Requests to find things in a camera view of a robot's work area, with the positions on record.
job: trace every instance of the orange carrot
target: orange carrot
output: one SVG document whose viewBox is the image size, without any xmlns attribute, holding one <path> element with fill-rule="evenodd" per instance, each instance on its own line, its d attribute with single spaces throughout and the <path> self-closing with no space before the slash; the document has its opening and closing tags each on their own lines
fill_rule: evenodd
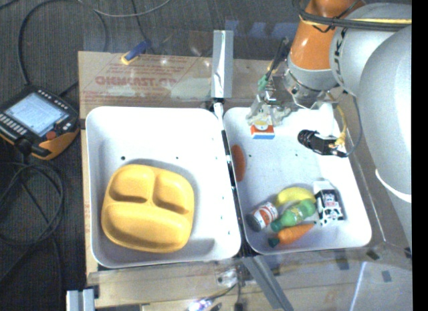
<svg viewBox="0 0 428 311">
<path fill-rule="evenodd" d="M 313 223 L 304 223 L 287 227 L 278 232 L 278 238 L 268 239 L 269 245 L 275 247 L 277 244 L 291 244 L 300 239 L 304 234 L 313 228 Z"/>
<path fill-rule="evenodd" d="M 241 181 L 245 175 L 245 157 L 239 145 L 234 144 L 231 148 L 233 167 L 235 168 L 236 181 Z"/>
</svg>

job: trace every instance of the can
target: can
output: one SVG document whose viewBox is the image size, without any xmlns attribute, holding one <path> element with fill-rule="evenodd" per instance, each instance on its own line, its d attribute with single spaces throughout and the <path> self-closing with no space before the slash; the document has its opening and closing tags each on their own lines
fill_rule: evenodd
<svg viewBox="0 0 428 311">
<path fill-rule="evenodd" d="M 257 209 L 245 216 L 250 228 L 258 232 L 266 228 L 272 221 L 278 218 L 278 210 L 271 202 L 260 205 Z"/>
</svg>

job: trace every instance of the blue connector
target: blue connector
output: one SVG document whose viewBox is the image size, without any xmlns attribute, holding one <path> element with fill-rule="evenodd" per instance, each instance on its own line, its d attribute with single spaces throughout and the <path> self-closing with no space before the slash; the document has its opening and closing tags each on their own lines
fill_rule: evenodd
<svg viewBox="0 0 428 311">
<path fill-rule="evenodd" d="M 128 53 L 125 53 L 120 59 L 125 65 L 129 65 L 133 62 L 138 56 L 143 54 L 148 48 L 150 48 L 152 43 L 149 40 L 140 42 L 134 48 L 132 48 Z"/>
</svg>

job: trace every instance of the green bottle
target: green bottle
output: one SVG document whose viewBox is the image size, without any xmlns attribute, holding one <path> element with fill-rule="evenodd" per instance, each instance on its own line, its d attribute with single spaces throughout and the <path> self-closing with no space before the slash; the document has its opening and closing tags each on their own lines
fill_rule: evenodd
<svg viewBox="0 0 428 311">
<path fill-rule="evenodd" d="M 277 233 L 285 227 L 293 227 L 301 223 L 305 218 L 312 216 L 315 211 L 315 204 L 310 199 L 304 199 L 297 205 L 285 210 L 280 218 L 270 223 L 270 227 Z"/>
</svg>

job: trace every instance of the can label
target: can label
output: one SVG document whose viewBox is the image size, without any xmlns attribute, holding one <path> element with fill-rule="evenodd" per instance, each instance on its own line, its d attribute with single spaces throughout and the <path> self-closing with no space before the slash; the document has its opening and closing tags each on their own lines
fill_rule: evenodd
<svg viewBox="0 0 428 311">
<path fill-rule="evenodd" d="M 267 227 L 272 221 L 278 218 L 278 210 L 274 204 L 266 202 L 260 205 L 251 213 L 254 219 L 260 224 L 261 229 Z"/>
</svg>

